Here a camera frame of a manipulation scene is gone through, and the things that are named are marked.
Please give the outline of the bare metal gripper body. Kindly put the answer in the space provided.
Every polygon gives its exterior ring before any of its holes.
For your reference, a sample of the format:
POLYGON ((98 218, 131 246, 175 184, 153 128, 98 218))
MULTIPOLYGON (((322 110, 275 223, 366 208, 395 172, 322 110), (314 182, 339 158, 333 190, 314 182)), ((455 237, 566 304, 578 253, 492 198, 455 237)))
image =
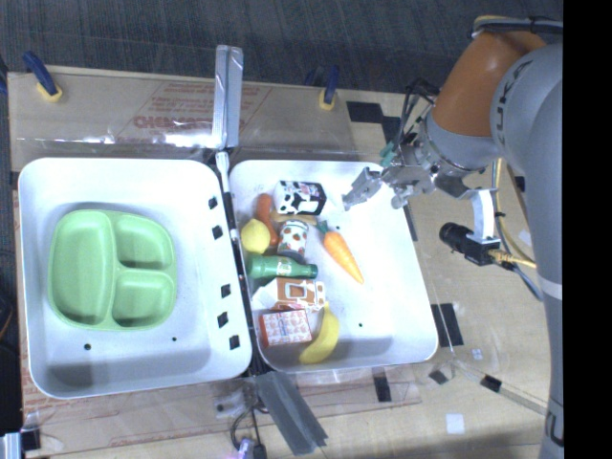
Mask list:
POLYGON ((465 193, 472 173, 444 157, 430 142, 390 143, 382 152, 382 180, 398 193, 465 193))

